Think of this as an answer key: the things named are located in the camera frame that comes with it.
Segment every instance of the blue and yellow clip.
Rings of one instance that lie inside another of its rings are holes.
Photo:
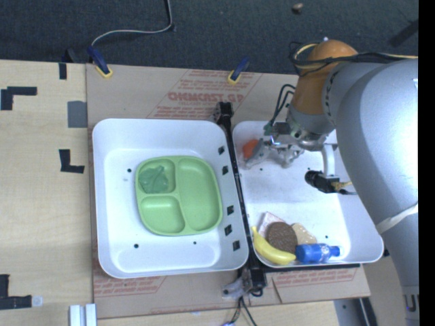
[[[228,83],[235,85],[240,80],[240,75],[243,71],[245,71],[249,66],[249,57],[245,57],[242,61],[237,65],[236,69],[230,72],[228,75]]]
[[[107,79],[113,75],[114,72],[107,66],[103,56],[96,48],[89,46],[86,51],[89,54],[89,57],[94,61],[96,65],[95,69],[101,74],[101,76]]]

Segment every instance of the divided green plate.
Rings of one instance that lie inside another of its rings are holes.
[[[205,233],[222,220],[222,201],[210,165],[193,156],[146,160],[137,167],[139,214],[151,232],[165,236]]]

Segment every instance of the yellow banana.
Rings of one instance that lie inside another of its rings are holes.
[[[296,256],[292,253],[278,250],[270,245],[267,240],[257,232],[256,226],[252,226],[251,229],[254,233],[254,248],[265,259],[281,266],[288,265],[291,261],[296,259]]]

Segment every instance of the white cable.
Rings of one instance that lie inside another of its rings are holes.
[[[403,210],[401,213],[398,213],[396,216],[388,217],[387,219],[381,221],[376,225],[376,229],[378,230],[379,234],[382,234],[388,231],[390,228],[393,228],[395,225],[397,225],[406,217],[412,214],[416,214],[418,212],[419,212],[419,203],[417,202],[416,205],[412,205],[411,208],[407,208],[406,210]]]
[[[165,28],[160,29],[160,30],[156,30],[156,31],[140,31],[140,30],[128,30],[128,29],[125,29],[125,30],[112,30],[112,31],[108,31],[107,33],[104,33],[104,34],[98,36],[91,43],[91,46],[93,47],[94,44],[98,40],[100,40],[100,39],[102,39],[102,38],[104,38],[104,37],[106,37],[108,35],[115,34],[115,33],[159,34],[159,33],[163,33],[165,31],[169,30],[172,27],[172,11],[171,11],[171,2],[169,0],[166,0],[166,1],[167,1],[168,14],[169,14],[169,25],[166,26]]]

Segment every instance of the cardboard sheet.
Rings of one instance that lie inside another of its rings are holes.
[[[230,85],[226,80],[229,71],[123,65],[111,65],[111,69],[114,74],[105,79],[94,65],[86,65],[93,288],[98,318],[233,308],[236,302],[222,297],[222,287],[236,279],[235,271],[134,279],[115,279],[104,273],[97,257],[92,129],[106,118],[208,120],[220,101],[232,103],[233,126],[244,120],[269,120],[282,85],[296,85],[297,77],[242,73],[239,82]],[[284,111],[278,120],[285,117]],[[273,272],[267,279],[263,296],[249,297],[250,306],[370,295],[363,267]]]

